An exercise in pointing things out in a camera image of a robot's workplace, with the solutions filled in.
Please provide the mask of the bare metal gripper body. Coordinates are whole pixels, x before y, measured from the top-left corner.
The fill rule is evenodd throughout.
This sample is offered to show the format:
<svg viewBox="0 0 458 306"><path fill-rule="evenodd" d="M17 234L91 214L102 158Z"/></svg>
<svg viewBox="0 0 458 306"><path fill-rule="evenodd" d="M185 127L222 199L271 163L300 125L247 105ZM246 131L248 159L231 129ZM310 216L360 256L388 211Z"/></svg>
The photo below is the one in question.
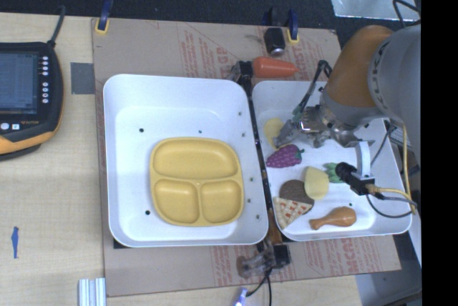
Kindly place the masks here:
<svg viewBox="0 0 458 306"><path fill-rule="evenodd" d="M317 104L306 107L298 121L299 132L313 145L313 133L328 131L332 140L342 147L360 141L355 131L374 119L373 107L351 107L342 104Z"/></svg>

